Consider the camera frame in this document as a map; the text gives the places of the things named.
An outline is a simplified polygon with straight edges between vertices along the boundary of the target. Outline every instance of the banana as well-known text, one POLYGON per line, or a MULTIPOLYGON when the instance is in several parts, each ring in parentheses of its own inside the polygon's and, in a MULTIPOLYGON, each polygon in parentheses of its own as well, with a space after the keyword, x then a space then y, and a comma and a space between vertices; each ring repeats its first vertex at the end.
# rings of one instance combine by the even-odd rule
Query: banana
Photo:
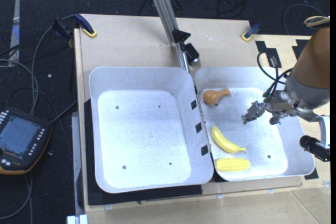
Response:
POLYGON ((238 151, 246 150, 246 148, 240 147, 230 142, 228 139, 226 139, 224 135, 221 133, 221 131, 216 126, 212 128, 211 135, 214 141, 216 142, 216 144, 226 152, 236 153, 238 151))

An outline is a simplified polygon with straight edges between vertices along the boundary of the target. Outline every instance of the toy banana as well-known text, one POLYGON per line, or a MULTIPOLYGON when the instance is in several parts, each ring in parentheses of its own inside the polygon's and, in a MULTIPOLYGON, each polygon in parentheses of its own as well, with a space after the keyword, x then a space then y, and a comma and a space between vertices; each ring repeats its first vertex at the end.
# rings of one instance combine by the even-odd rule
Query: toy banana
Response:
POLYGON ((215 167, 221 172, 244 171, 250 168, 250 162, 243 158, 221 158, 215 161, 215 167))
POLYGON ((216 144, 226 152, 236 153, 238 151, 246 150, 244 147, 240 147, 226 139, 216 126, 212 128, 211 135, 216 144))

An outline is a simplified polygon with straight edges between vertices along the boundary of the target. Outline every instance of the metal rod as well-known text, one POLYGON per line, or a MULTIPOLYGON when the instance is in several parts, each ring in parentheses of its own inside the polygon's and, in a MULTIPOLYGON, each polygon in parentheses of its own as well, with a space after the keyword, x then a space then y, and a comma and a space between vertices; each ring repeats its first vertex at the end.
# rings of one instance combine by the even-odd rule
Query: metal rod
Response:
MULTIPOLYGON (((173 12, 171 0, 153 1, 170 44, 175 44, 173 30, 178 30, 179 27, 173 12)), ((176 44, 176 53, 180 67, 189 72, 187 56, 186 53, 181 50, 180 44, 176 44)))

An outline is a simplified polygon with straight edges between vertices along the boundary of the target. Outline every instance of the yellow corn cob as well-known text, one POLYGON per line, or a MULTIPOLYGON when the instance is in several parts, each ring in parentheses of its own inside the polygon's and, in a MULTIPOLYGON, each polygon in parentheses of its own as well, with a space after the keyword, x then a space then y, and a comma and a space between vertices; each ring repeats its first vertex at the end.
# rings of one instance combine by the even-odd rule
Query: yellow corn cob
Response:
POLYGON ((250 168, 250 162, 243 158, 221 158, 215 161, 215 167, 221 172, 244 171, 250 168))

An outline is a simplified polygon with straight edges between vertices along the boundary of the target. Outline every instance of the black carpet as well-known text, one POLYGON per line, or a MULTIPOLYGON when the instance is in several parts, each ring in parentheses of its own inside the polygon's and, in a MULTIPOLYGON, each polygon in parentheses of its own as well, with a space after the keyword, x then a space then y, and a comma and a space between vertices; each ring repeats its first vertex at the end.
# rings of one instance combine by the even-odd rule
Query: black carpet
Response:
MULTIPOLYGON (((330 14, 330 0, 177 0, 173 1, 177 17, 243 19, 251 24, 261 23, 260 33, 312 35, 313 30, 304 28, 302 22, 309 16, 330 14), (284 14, 287 31, 284 27, 284 14)), ((157 16, 151 1, 144 0, 20 0, 20 60, 30 67, 31 57, 39 38, 57 17, 74 13, 119 14, 157 16)), ((66 21, 71 27, 72 19, 66 21)), ((73 50, 55 33, 43 41, 36 61, 36 77, 41 96, 36 114, 45 118, 55 117, 76 99, 75 81, 71 78, 73 50)), ((11 92, 16 91, 9 104, 29 112, 32 105, 30 76, 15 68, 0 70, 0 105, 6 103, 11 92)), ((72 159, 71 159, 71 114, 54 126, 54 134, 48 151, 33 170, 33 216, 35 224, 65 223, 66 217, 74 214, 72 159)), ((0 177, 0 217, 19 208, 26 197, 24 177, 0 177)), ((29 207, 17 216, 0 223, 29 223, 29 207)))
POLYGON ((0 0, 0 53, 9 48, 11 43, 15 0, 0 0))

